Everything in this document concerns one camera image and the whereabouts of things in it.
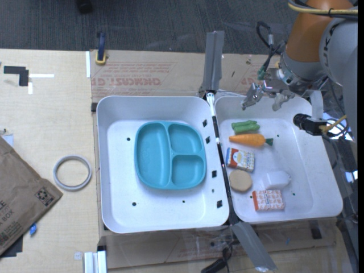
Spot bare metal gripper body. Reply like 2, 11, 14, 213
262, 67, 309, 97

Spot black cylinder on white bracket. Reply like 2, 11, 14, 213
293, 90, 329, 137

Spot orange toy carrot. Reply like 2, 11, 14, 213
229, 133, 274, 148

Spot tan round biscuit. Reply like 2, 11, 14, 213
228, 169, 253, 193

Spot small white and orange carton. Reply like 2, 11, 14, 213
225, 147, 255, 173

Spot orange and white packet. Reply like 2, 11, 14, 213
251, 189, 286, 212

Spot brown paper bag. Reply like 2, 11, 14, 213
0, 135, 64, 257

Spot brown cardboard board red print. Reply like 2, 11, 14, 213
89, 49, 342, 270

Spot blue divided plate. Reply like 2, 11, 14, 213
134, 121, 207, 190

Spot white plastic tray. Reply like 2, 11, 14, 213
214, 96, 344, 225
96, 96, 230, 234

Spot clear plastic bottle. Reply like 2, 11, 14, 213
263, 171, 292, 191

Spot green toy beans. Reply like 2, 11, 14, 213
231, 119, 261, 134

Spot white tape roll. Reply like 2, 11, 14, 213
52, 155, 93, 192

